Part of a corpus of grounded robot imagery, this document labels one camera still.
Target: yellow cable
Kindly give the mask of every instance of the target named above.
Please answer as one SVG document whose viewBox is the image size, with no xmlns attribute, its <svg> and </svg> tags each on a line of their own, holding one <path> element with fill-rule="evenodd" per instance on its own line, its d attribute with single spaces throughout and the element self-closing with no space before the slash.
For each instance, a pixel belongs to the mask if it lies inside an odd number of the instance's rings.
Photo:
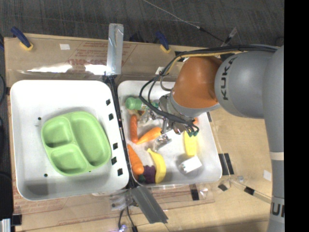
<svg viewBox="0 0 309 232">
<path fill-rule="evenodd" d="M 180 60 L 181 58 L 188 58 L 188 57 L 208 57 L 208 56 L 217 56 L 217 55 L 220 55 L 220 54 L 228 54 L 228 53 L 240 53 L 240 51 L 238 50 L 234 50 L 234 51 L 227 51 L 227 52 L 216 52 L 216 53 L 191 53 L 191 54 L 184 54 L 184 55 L 181 55 L 179 57 L 176 57 L 174 59 L 174 61 L 172 62 L 172 64 L 170 65 L 168 71 L 166 72 L 166 74 L 169 73 L 169 71 L 172 69 L 172 67 L 175 65 L 175 63 Z"/>
</svg>

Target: toy banana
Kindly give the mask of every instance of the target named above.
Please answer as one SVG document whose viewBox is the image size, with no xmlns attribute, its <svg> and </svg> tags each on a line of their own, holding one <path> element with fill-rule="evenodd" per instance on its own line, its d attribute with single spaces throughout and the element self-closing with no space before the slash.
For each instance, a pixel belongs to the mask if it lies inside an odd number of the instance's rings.
<svg viewBox="0 0 309 232">
<path fill-rule="evenodd" d="M 166 165 L 164 158 L 159 153 L 153 152 L 151 149 L 147 149 L 147 152 L 149 152 L 155 163 L 155 182 L 160 183 L 166 175 Z"/>
<path fill-rule="evenodd" d="M 197 154 L 197 136 L 190 137 L 189 134 L 184 131 L 184 146 L 187 156 L 193 157 Z"/>
</svg>

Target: divided green plate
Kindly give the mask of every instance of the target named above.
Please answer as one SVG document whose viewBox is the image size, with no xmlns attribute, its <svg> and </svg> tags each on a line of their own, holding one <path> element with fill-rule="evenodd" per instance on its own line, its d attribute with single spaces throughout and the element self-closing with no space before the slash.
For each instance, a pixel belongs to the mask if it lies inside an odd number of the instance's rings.
<svg viewBox="0 0 309 232">
<path fill-rule="evenodd" d="M 41 136 L 53 167 L 63 175 L 77 175 L 98 168 L 112 154 L 108 138 L 90 113 L 67 113 L 46 121 Z"/>
</svg>

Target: white tray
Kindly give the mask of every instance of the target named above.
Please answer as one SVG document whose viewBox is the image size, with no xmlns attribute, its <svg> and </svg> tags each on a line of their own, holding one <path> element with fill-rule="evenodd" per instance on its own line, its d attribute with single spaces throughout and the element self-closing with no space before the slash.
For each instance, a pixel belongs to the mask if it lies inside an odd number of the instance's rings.
<svg viewBox="0 0 309 232">
<path fill-rule="evenodd" d="M 96 192 L 117 191 L 129 179 L 112 93 L 99 81 L 23 80 L 11 88 L 16 182 L 28 200 L 45 200 Z M 86 111 L 103 127 L 112 148 L 112 164 L 77 176 L 59 174 L 45 152 L 41 128 L 57 115 Z"/>
<path fill-rule="evenodd" d="M 129 133 L 129 121 L 130 113 L 125 107 L 125 102 L 128 97 L 138 97 L 140 89 L 146 82 L 144 81 L 124 81 L 118 87 L 118 97 L 121 108 L 121 115 L 124 127 L 125 139 L 128 144 L 130 144 L 133 149 L 137 152 L 143 165 L 155 165 L 150 154 L 146 151 L 147 148 L 152 147 L 153 143 L 144 143 L 141 145 L 136 145 L 130 140 Z M 164 86 L 167 88 L 172 88 L 174 86 L 173 82 L 164 82 Z M 143 97 L 147 97 L 149 87 L 143 92 Z M 162 95 L 168 94 L 164 91 L 160 84 L 157 82 L 151 93 L 151 100 L 158 100 Z M 154 126 L 161 126 L 160 121 L 149 121 L 145 126 L 138 127 L 138 136 L 141 137 L 146 131 Z M 220 164 L 217 148 L 212 135 L 211 127 L 207 114 L 204 113 L 198 117 L 198 126 L 200 132 L 197 140 L 197 156 L 201 163 L 203 164 L 197 170 L 194 170 L 188 174 L 182 174 L 178 170 L 178 165 L 184 160 L 188 159 L 185 154 L 183 134 L 177 135 L 173 131 L 168 133 L 169 138 L 172 141 L 160 148 L 158 153 L 160 153 L 167 166 L 167 174 L 164 180 L 159 184 L 146 184 L 146 186 L 170 186 L 170 185 L 185 185 L 185 184 L 198 184 L 198 183 L 210 183 L 218 181 L 222 176 L 222 167 Z"/>
</svg>

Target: green bottle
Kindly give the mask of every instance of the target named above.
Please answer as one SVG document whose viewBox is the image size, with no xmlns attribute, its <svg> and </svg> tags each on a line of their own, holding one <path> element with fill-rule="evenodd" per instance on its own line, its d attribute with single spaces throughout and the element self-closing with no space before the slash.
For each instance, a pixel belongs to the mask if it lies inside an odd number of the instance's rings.
<svg viewBox="0 0 309 232">
<path fill-rule="evenodd" d="M 159 104 L 156 102 L 152 102 L 151 104 L 156 108 L 159 107 Z M 139 98 L 129 97 L 126 100 L 126 108 L 129 110 L 144 111 L 147 110 L 149 107 L 146 104 L 144 104 Z"/>
</svg>

